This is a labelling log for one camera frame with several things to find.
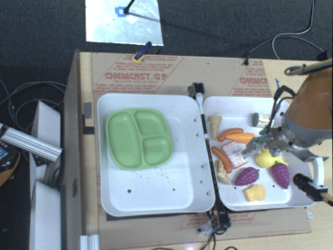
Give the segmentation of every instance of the sausage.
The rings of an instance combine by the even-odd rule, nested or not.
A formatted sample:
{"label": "sausage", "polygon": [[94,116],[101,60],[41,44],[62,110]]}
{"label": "sausage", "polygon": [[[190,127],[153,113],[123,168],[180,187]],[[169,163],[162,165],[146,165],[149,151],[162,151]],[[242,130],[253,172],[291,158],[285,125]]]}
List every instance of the sausage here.
{"label": "sausage", "polygon": [[225,130],[224,132],[222,132],[218,137],[217,137],[217,140],[219,142],[223,142],[225,140],[225,137],[227,135],[230,135],[230,134],[235,134],[235,133],[243,133],[244,130],[242,128],[232,128],[232,129],[228,129],[228,130]]}
{"label": "sausage", "polygon": [[223,167],[227,173],[232,172],[233,168],[231,165],[231,161],[230,161],[229,157],[222,150],[220,150],[216,146],[212,146],[212,153],[215,156],[217,156],[220,161],[222,161]]}

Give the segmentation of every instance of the black carpet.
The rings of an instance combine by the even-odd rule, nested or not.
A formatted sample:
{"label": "black carpet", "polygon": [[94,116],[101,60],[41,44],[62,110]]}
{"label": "black carpet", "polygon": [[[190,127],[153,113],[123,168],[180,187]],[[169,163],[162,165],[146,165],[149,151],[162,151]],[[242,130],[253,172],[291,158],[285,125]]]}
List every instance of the black carpet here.
{"label": "black carpet", "polygon": [[[308,27],[312,0],[158,0],[163,35],[162,55],[243,57],[279,33]],[[332,57],[333,0],[316,0],[313,28],[299,37]],[[135,53],[139,46],[85,41],[85,0],[0,0],[0,79],[11,93],[31,81],[66,84],[75,49],[90,52]],[[279,39],[281,59],[316,60],[321,52],[296,39]],[[272,58],[271,44],[250,57]],[[0,103],[6,92],[0,85]],[[62,101],[48,87],[32,88],[13,98]],[[7,104],[0,105],[0,122],[12,126]],[[22,109],[28,125],[35,104]],[[0,249],[29,248],[29,163],[24,159],[14,178],[0,188]]]}

